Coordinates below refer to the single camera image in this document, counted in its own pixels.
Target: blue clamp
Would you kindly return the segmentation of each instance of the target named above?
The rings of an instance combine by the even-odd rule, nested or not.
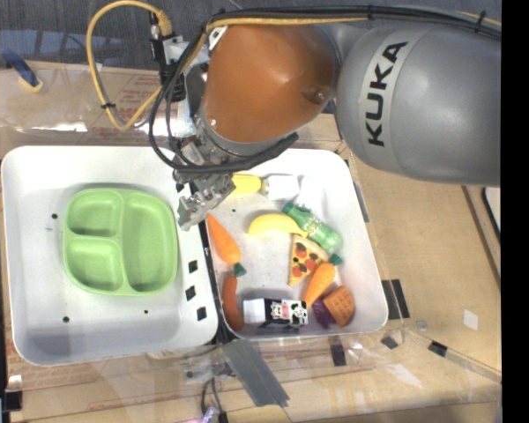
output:
[[[16,52],[10,48],[2,51],[2,59],[13,67],[19,74],[18,82],[32,93],[37,93],[43,87],[43,82],[39,80],[27,63]]]

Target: yellow banana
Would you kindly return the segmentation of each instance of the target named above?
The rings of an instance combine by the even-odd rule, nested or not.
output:
[[[258,235],[271,230],[280,230],[290,234],[299,234],[303,237],[308,233],[301,230],[298,223],[285,213],[265,213],[257,216],[249,224],[249,235]]]

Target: white tray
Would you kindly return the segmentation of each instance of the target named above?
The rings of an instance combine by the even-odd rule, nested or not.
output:
[[[150,147],[19,147],[5,156],[2,179],[13,341],[25,360],[82,362],[200,346],[213,338],[217,310],[197,227],[178,230],[176,280],[154,296],[89,293],[64,270],[64,209],[82,189],[139,189],[176,211],[182,194]],[[190,262],[197,263],[193,272]],[[187,299],[191,287],[195,295]]]
[[[343,240],[336,249],[343,258],[337,276],[328,291],[345,285],[354,297],[351,322],[324,329],[309,309],[309,324],[299,330],[266,328],[245,324],[232,332],[239,338],[289,338],[370,332],[385,325],[388,306],[354,184],[345,161],[339,155],[320,150],[289,149],[277,159],[251,169],[246,174],[266,177],[271,174],[308,176],[320,189],[314,211]],[[281,212],[287,200],[270,201],[259,193],[231,195],[212,214],[232,234],[242,250],[241,264],[247,270],[237,285],[237,306],[242,313],[243,300],[256,298],[301,300],[309,278],[294,287],[287,284],[291,235],[279,231],[247,234],[250,222],[267,212]],[[224,277],[233,268],[222,262],[212,249],[214,269],[221,291]]]

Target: green plate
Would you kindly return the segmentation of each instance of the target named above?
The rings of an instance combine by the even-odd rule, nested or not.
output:
[[[175,215],[143,191],[80,191],[65,211],[63,260],[72,281],[89,292],[158,293],[178,270]]]

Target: cable tie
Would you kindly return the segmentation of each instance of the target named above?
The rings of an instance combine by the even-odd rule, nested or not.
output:
[[[484,17],[486,16],[486,12],[483,11],[480,13],[480,17],[476,21],[476,24],[474,25],[474,32],[478,33],[480,31],[480,27],[482,25],[482,20],[484,20]]]

